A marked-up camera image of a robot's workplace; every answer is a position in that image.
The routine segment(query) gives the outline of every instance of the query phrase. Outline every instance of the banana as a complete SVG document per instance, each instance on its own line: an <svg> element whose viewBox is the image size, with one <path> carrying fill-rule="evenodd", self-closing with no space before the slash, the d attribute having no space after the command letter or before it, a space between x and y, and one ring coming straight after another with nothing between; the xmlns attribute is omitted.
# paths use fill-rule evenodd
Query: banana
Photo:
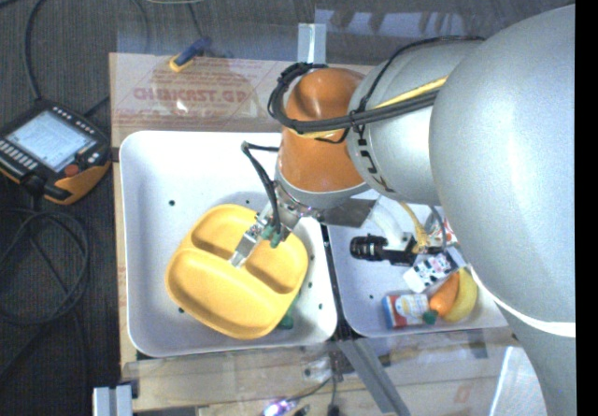
<svg viewBox="0 0 598 416"><path fill-rule="evenodd" d="M477 301L477 285L469 271L459 268L459 290L450 311L442 318L446 322L456 323L472 312Z"/></svg>

